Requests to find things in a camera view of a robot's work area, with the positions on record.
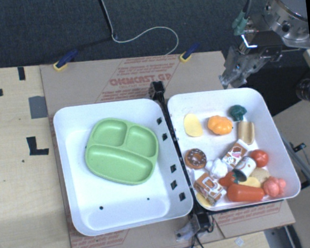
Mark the red tomato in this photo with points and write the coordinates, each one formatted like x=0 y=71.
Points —
x=260 y=158

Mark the brown cardboard board red print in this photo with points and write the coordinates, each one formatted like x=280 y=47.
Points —
x=82 y=81

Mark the black cylinder on white bracket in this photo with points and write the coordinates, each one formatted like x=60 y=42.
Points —
x=306 y=91

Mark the green divided plate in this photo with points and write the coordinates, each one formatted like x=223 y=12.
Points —
x=120 y=158

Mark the yellow oval crisp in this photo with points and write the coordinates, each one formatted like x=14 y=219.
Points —
x=192 y=125

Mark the beige biscuit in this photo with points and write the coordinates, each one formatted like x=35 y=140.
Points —
x=262 y=174

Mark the white can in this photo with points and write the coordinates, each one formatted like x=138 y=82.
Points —
x=246 y=167

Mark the orange carrot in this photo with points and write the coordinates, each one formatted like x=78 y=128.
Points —
x=244 y=193

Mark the red pepper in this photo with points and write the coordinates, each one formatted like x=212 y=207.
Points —
x=226 y=179

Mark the green broccoli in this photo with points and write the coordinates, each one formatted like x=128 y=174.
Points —
x=237 y=111

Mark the white plastic tray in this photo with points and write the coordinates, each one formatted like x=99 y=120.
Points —
x=120 y=206
x=211 y=102

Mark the yellow slice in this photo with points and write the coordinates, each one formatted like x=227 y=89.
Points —
x=251 y=183

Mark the pink lumpy toy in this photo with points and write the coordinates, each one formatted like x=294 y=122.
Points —
x=275 y=186

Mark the brown doughnut with sprinkles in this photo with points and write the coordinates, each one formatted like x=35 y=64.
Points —
x=195 y=159

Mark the brown and white carton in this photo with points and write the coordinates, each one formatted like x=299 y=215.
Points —
x=235 y=154
x=209 y=189

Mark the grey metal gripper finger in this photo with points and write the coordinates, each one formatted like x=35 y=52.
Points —
x=248 y=65
x=230 y=65

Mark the tan bread bun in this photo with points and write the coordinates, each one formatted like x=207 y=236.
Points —
x=246 y=132

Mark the yellow flat piece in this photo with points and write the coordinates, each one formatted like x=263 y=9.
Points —
x=202 y=200

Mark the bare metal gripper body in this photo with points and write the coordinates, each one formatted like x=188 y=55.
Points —
x=291 y=32

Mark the orange pumpkin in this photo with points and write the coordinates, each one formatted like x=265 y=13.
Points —
x=219 y=125

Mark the white cauliflower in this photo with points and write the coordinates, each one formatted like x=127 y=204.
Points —
x=217 y=168

